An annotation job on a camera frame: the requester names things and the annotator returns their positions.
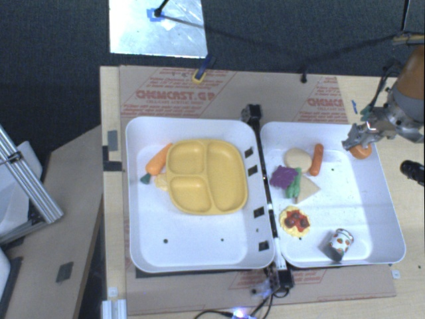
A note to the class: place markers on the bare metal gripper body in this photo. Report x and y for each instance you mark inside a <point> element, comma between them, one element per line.
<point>391,124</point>

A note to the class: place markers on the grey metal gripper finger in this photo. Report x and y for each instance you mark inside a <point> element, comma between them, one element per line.
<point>367,137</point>
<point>351,138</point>

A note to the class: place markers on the orange round toy food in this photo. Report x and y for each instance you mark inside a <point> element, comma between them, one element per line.
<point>361,153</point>

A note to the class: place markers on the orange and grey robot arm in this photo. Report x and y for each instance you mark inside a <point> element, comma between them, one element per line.
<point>410,78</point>

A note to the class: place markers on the orange sausage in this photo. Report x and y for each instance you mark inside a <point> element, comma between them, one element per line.
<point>316,159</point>

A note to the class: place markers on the beige round bread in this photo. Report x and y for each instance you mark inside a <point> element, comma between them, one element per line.
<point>297,159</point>

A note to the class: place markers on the white plastic tray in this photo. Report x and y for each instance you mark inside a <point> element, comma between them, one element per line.
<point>196,241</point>
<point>352,204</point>

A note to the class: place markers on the beige triangular pizza slice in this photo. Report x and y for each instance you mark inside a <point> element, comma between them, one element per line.
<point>308,189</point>

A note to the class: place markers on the green toy vegetable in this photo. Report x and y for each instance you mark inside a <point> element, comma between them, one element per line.
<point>293,188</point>

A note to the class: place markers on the purple grapes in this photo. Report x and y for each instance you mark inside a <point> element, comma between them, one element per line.
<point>281,177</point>

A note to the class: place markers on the thin black and white rod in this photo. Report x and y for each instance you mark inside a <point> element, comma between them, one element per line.
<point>265,181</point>

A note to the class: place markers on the yellow spaghetti with meatballs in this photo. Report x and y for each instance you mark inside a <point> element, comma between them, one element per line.
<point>294,222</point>

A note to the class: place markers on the white can with tomato print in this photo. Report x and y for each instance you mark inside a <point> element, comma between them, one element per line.
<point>338,243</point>

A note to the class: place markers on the yellow divided plate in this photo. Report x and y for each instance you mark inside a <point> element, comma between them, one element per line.
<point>212,174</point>

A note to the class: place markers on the brown cardboard board red print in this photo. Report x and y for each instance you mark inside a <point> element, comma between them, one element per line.
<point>212,91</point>

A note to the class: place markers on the orange carrot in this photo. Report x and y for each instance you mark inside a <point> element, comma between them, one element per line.
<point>158,161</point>

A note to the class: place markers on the pale yellow toy food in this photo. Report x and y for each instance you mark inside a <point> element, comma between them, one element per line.
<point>162,182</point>

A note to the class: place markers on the black cylinder on white bracket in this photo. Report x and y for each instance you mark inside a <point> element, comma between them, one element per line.
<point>412,170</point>

